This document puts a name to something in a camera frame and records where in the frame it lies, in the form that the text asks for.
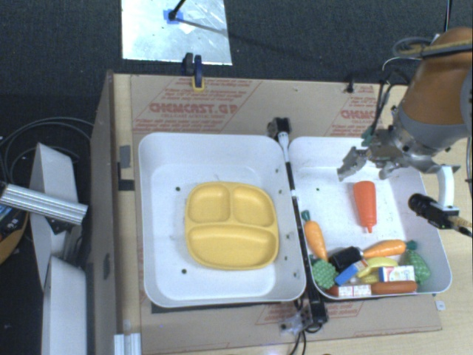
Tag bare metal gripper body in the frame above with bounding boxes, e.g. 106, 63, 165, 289
364, 128, 445, 174

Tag white plastic tray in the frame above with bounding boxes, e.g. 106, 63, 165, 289
137, 132, 308, 308
287, 135, 453, 301

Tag orange bottle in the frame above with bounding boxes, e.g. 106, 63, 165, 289
352, 180, 378, 234

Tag thin black and white rod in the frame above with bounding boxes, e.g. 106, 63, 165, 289
279, 132, 319, 303

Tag orange carrot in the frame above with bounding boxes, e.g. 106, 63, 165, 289
363, 239, 418, 260
300, 209, 330, 263

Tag yellow banana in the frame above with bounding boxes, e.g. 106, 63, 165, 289
355, 257, 400, 278

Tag black can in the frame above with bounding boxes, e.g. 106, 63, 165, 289
328, 246, 365, 274

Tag white carton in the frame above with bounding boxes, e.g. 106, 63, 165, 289
377, 265, 417, 284

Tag green bumpy toy vegetable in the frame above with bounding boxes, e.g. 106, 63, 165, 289
311, 258, 338, 289

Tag red sausage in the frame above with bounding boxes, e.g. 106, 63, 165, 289
370, 280, 419, 296

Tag white and red packet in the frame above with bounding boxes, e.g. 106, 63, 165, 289
337, 283, 372, 298

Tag brown cardboard board red print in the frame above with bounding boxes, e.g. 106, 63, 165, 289
129, 73, 443, 348

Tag yellow divided plate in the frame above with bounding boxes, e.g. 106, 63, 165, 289
184, 181, 280, 271

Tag black cylinder on white bracket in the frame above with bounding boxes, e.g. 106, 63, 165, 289
407, 164, 462, 231

